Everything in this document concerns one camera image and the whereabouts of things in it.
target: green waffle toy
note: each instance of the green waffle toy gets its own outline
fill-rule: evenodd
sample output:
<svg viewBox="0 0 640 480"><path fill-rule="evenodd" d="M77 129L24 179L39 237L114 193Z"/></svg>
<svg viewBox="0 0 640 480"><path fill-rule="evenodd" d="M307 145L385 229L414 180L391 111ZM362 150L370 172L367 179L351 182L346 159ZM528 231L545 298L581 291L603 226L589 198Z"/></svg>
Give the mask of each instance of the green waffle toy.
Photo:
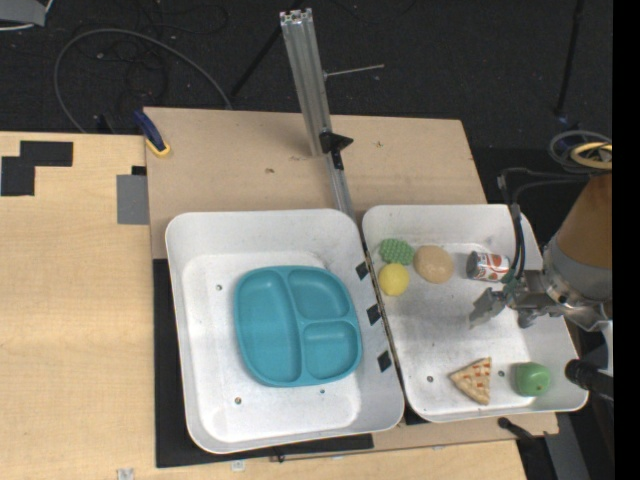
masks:
<svg viewBox="0 0 640 480"><path fill-rule="evenodd" d="M413 261L415 251L404 240L387 238L380 244L380 256L387 263L409 265Z"/></svg>

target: wooden table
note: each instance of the wooden table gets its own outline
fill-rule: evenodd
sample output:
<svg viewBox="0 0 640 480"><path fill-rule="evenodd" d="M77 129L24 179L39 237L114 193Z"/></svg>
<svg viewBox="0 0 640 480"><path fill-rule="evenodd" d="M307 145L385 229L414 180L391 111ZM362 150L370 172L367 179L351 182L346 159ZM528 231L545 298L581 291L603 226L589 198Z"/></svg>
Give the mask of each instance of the wooden table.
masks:
<svg viewBox="0 0 640 480"><path fill-rule="evenodd" d="M18 156L21 141L74 145L72 167L36 167L35 195L0 197L2 478L116 479L119 468L133 468L136 479L237 478L229 463L155 468L151 259L163 255L158 233L171 213L202 209L207 199L205 209L212 201L220 209L255 200L269 208L331 206L322 190L294 190L294 182L316 188L314 177L325 179L324 167L305 159L305 148L296 142L304 138L297 115L175 109L148 114L172 143L173 160L145 155L138 136L0 133L0 156ZM231 145L235 128L244 129L245 142L236 135ZM359 213L374 201L394 204L401 196L416 204L484 202L457 121L335 116L334 128L361 137L344 154ZM391 128L395 135L386 135ZM199 172L192 168L183 178L191 179L193 199L185 201L181 180L164 177L172 161L185 159L183 141L196 140L198 130L198 140L210 141L209 157L197 150L189 154L200 156L202 170L208 167L215 186L224 190L199 193ZM220 141L220 133L228 142ZM261 150L260 140L251 137L267 137L272 147ZM422 174L412 176L420 155L402 153L399 146L425 142L430 154L423 158ZM212 165L213 157L220 160ZM116 176L147 162L152 226L118 224ZM233 180L240 176L256 180L249 190L253 199L244 197L244 188L234 195ZM198 183L211 188L211 179ZM278 187L293 187L291 194L276 191L276 197L274 180ZM398 192L398 180L409 190ZM264 194L272 199L264 200ZM301 194L313 197L300 199ZM557 432L554 415L512 419L534 434ZM524 479L513 436L494 427L485 420L400 425L374 437L378 453L283 464L252 459L246 473L265 479Z"/></svg>

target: tin can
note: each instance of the tin can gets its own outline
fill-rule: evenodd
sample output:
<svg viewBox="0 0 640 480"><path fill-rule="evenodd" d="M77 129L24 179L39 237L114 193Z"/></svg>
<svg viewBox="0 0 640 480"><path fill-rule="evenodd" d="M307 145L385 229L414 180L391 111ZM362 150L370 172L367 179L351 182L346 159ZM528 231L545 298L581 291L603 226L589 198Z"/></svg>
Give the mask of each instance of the tin can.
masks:
<svg viewBox="0 0 640 480"><path fill-rule="evenodd" d="M471 279L498 282L509 272L510 266L506 256L473 251L467 259L467 275Z"/></svg>

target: yellow lemon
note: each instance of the yellow lemon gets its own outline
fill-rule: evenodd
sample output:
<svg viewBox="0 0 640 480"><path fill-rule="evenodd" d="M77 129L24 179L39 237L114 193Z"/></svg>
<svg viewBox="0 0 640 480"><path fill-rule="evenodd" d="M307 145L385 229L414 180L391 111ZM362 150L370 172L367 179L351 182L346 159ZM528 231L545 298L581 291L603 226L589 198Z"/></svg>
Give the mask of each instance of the yellow lemon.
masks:
<svg viewBox="0 0 640 480"><path fill-rule="evenodd" d="M387 295L401 295L409 286L409 271L400 263L389 263L380 270L378 284Z"/></svg>

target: round beige toy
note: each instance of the round beige toy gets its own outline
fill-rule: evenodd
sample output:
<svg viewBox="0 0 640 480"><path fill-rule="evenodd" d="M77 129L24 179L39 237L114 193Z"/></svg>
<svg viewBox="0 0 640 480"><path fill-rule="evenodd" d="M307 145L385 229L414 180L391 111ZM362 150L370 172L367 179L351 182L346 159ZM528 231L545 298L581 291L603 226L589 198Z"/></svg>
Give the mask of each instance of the round beige toy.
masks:
<svg viewBox="0 0 640 480"><path fill-rule="evenodd" d="M416 272L430 283L446 283L453 275L451 255L437 245L423 245L413 257Z"/></svg>

